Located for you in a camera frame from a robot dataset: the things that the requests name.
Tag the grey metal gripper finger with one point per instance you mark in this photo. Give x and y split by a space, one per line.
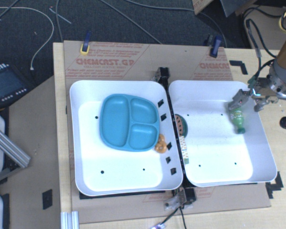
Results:
240 98
260 104

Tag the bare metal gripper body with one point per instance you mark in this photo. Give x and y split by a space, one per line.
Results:
276 89

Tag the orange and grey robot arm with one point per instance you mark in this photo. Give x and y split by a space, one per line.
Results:
284 56

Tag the green plastic bottle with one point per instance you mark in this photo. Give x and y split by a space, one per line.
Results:
237 118

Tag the white plastic tray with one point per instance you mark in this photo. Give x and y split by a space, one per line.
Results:
217 151
124 173

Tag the watermelon slice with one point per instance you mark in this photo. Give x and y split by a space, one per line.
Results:
181 125

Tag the thin black and white rod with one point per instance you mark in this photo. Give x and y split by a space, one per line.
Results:
170 104

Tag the white patterned carton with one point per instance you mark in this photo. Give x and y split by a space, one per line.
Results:
184 149

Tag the brown pretzel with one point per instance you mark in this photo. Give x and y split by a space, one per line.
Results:
161 145

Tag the brown cardboard board red print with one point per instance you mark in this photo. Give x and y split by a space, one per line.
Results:
138 61

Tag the blue divided plate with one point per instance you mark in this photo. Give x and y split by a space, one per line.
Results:
124 120

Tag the black cylinder on white bracket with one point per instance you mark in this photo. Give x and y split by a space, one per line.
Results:
285 123

